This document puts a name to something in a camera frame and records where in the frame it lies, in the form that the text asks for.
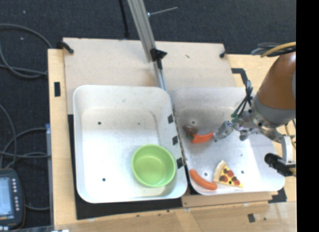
toy pizza slice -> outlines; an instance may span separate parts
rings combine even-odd
[[[220,161],[214,172],[215,182],[233,186],[233,187],[243,187],[237,177],[234,175],[233,171],[227,166],[225,161]]]

orange sausage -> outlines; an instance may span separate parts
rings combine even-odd
[[[194,139],[191,141],[192,143],[203,143],[209,141],[211,138],[213,138],[214,132],[211,132],[209,134],[193,134]]]
[[[214,182],[209,182],[205,179],[203,179],[201,176],[199,176],[199,174],[197,173],[197,171],[195,169],[191,169],[189,170],[189,174],[191,176],[191,178],[200,186],[202,186],[203,188],[206,188],[208,190],[216,190],[217,189],[217,184]]]

dark floor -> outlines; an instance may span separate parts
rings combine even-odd
[[[131,39],[138,39],[126,0]],[[163,41],[223,43],[227,53],[248,54],[258,43],[296,41],[297,0],[144,0],[148,12],[178,7],[150,18],[154,37]],[[55,47],[63,37],[124,37],[118,0],[0,0],[0,24],[29,27]],[[3,55],[11,66],[47,70],[47,43],[35,34],[0,26]],[[47,78],[23,79],[0,67],[0,105],[16,133],[49,123]],[[0,110],[0,150],[13,137]],[[18,153],[46,151],[44,131],[18,139]],[[12,158],[7,158],[4,165]],[[49,204],[46,159],[18,160],[14,167],[23,183],[26,202]],[[27,209],[25,228],[50,224],[49,212]]]

electronic device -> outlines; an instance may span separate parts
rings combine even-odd
[[[24,196],[14,169],[0,170],[0,231],[21,228],[24,224]]]

metal pole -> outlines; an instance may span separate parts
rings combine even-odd
[[[132,12],[135,26],[137,28],[140,40],[143,45],[146,58],[149,62],[153,62],[153,59],[151,56],[151,50],[154,48],[156,49],[156,45],[155,45],[154,36],[151,29],[149,17],[145,9],[144,1],[143,0],[128,0],[128,3]],[[154,64],[156,77],[159,83],[159,87],[166,90],[166,84],[164,81],[162,69],[158,67],[158,64],[156,62],[154,62],[153,64]]]

